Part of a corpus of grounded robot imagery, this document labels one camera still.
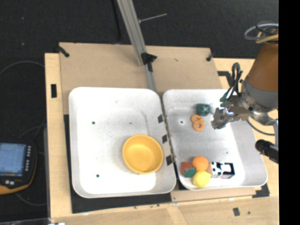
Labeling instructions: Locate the green cube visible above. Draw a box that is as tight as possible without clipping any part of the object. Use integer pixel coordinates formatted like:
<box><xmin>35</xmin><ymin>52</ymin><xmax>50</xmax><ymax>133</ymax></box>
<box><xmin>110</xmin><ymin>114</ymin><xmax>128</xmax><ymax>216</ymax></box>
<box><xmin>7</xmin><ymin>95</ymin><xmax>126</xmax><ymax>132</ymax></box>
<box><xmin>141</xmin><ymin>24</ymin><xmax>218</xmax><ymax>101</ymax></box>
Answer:
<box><xmin>195</xmin><ymin>103</ymin><xmax>211</xmax><ymax>117</ymax></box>

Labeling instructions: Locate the thin black and white rod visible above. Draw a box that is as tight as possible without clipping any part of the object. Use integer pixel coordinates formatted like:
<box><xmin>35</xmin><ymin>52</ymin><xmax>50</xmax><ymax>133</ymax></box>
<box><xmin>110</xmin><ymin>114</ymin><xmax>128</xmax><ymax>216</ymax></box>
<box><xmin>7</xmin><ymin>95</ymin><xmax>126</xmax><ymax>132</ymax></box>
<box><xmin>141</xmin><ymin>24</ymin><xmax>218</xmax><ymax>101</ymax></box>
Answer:
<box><xmin>161</xmin><ymin>97</ymin><xmax>177</xmax><ymax>166</ymax></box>

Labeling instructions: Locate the orange pretzel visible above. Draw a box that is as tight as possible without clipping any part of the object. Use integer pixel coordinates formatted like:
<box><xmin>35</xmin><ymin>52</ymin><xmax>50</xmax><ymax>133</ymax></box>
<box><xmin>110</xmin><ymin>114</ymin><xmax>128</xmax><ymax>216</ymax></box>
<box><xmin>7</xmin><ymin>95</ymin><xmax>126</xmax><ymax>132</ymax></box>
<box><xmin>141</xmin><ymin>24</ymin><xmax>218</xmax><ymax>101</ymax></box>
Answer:
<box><xmin>190</xmin><ymin>114</ymin><xmax>205</xmax><ymax>132</ymax></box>

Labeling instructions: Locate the white plastic tray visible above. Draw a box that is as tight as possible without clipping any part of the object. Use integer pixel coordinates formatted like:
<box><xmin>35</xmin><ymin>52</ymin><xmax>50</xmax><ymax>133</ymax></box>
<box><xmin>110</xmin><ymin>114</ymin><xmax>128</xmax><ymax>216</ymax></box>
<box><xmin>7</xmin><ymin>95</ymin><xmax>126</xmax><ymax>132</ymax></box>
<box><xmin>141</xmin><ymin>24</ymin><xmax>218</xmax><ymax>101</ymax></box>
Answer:
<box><xmin>68</xmin><ymin>86</ymin><xmax>177</xmax><ymax>199</ymax></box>
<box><xmin>162</xmin><ymin>89</ymin><xmax>269</xmax><ymax>191</ymax></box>

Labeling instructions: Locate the yellow bowl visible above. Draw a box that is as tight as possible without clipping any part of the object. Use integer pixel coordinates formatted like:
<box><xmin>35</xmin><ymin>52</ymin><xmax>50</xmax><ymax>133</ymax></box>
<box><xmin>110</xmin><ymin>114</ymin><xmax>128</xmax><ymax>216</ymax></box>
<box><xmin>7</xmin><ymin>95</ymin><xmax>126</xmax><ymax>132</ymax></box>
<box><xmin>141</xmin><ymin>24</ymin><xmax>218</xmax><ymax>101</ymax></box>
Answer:
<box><xmin>122</xmin><ymin>134</ymin><xmax>165</xmax><ymax>175</ymax></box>

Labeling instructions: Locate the yellow lemon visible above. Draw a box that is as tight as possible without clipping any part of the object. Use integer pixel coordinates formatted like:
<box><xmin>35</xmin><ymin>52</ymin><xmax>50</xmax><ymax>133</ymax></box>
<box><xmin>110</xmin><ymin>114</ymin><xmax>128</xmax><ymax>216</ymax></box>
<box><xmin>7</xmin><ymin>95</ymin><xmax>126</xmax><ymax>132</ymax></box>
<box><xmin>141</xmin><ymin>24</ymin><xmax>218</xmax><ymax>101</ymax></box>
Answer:
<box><xmin>192</xmin><ymin>171</ymin><xmax>212</xmax><ymax>188</ymax></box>

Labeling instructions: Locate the black and white cow-print carton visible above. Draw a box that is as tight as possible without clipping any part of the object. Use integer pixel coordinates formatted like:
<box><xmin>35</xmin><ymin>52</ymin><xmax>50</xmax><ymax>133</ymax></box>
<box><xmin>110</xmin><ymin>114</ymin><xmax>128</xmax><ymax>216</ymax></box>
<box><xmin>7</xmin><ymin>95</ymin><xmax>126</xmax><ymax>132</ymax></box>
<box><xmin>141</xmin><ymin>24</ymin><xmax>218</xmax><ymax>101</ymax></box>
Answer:
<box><xmin>209</xmin><ymin>161</ymin><xmax>236</xmax><ymax>180</ymax></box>

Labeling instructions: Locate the pale brown flat board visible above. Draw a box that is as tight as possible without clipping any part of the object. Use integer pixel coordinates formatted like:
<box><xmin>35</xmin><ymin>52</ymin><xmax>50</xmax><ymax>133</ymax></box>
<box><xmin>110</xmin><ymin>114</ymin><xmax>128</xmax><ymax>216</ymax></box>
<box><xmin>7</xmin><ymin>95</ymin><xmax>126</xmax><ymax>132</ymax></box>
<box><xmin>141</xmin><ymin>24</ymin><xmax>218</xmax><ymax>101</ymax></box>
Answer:
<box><xmin>58</xmin><ymin>42</ymin><xmax>258</xmax><ymax>203</ymax></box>

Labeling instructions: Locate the orange fruit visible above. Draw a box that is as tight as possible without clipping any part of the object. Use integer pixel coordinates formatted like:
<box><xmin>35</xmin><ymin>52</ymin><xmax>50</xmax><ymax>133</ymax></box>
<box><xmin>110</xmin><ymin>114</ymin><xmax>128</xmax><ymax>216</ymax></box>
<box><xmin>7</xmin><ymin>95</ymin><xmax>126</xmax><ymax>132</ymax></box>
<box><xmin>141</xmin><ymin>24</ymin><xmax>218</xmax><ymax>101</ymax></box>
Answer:
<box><xmin>192</xmin><ymin>156</ymin><xmax>210</xmax><ymax>172</ymax></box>

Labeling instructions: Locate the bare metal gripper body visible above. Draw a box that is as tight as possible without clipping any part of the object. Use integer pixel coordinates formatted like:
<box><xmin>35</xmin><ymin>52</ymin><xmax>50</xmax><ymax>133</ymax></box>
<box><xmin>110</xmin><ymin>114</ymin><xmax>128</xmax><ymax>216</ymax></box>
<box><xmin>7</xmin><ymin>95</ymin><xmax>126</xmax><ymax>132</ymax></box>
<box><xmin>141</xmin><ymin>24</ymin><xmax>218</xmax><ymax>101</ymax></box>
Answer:
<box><xmin>224</xmin><ymin>95</ymin><xmax>275</xmax><ymax>127</ymax></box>

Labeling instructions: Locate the black cylinder on white bracket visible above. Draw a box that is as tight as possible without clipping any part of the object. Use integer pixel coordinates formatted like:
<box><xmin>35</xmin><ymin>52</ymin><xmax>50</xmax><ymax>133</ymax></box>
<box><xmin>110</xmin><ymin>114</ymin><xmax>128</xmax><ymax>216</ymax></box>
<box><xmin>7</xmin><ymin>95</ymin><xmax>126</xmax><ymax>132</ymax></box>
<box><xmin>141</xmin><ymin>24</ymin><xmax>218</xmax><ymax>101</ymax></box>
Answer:
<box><xmin>255</xmin><ymin>119</ymin><xmax>279</xmax><ymax>164</ymax></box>

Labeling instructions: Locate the red strawberry with green leaves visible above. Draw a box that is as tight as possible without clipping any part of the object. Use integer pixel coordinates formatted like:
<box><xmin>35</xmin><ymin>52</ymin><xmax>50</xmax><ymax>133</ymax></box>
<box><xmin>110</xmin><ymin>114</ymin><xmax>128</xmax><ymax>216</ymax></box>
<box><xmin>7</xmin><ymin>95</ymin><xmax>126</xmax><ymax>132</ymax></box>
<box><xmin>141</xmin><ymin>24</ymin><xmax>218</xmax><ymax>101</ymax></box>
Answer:
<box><xmin>180</xmin><ymin>161</ymin><xmax>197</xmax><ymax>178</ymax></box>

